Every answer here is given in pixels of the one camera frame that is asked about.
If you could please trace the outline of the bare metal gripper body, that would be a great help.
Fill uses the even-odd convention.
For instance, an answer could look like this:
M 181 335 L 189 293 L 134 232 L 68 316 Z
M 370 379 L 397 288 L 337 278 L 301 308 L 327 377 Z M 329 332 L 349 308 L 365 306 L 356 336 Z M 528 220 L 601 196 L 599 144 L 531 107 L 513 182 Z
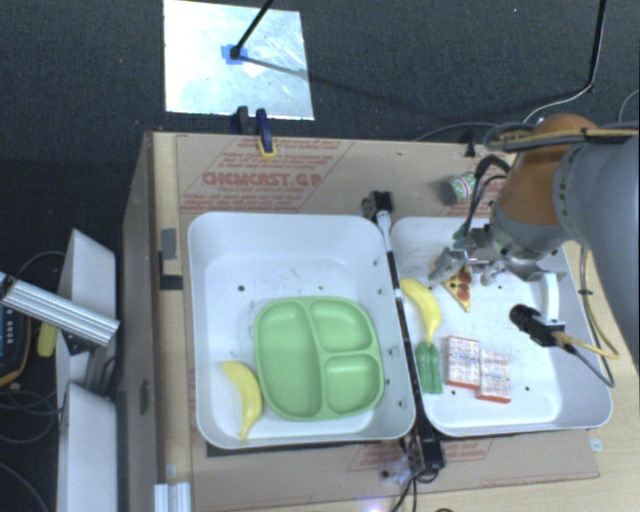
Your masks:
M 534 224 L 486 224 L 467 237 L 470 265 L 479 271 L 492 262 L 503 262 L 506 271 L 524 282 L 539 281 L 546 271 L 539 263 L 567 241 L 560 226 Z

